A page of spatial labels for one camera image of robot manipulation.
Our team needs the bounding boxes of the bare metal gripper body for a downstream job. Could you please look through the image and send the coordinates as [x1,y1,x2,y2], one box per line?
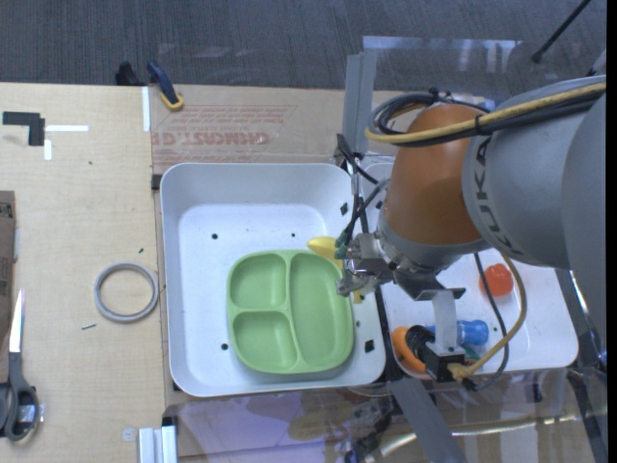
[344,232,443,289]

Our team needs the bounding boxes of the yellow banana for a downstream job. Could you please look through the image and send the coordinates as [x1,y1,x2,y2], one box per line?
[308,235,363,305]

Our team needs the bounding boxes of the green divided plate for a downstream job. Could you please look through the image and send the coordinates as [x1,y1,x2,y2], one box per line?
[226,250,356,374]

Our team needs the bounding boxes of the orange round toy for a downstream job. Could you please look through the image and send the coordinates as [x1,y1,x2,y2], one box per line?
[390,325,428,374]

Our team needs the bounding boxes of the blue toy bottle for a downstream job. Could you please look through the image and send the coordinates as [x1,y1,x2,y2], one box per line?
[425,318,490,352]

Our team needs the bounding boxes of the orange red toy pepper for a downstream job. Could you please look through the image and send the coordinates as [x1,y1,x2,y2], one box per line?
[478,263,514,298]

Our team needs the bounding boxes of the white plastic tray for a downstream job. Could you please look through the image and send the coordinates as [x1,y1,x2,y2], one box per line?
[159,161,388,398]
[361,161,580,381]

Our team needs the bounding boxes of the brown cardboard board red print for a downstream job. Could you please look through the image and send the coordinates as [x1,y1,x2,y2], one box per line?
[148,83,599,458]

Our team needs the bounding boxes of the white tape roll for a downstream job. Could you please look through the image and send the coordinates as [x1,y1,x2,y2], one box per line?
[93,260,160,324]

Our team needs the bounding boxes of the black tripod leg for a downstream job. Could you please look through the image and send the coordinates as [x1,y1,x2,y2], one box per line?
[531,0,607,65]

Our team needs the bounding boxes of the black cylinder on white bracket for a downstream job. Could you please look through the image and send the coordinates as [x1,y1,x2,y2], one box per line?
[406,286,468,383]

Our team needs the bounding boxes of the grey handled scissors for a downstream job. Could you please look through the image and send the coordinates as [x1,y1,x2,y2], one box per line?
[0,287,42,443]

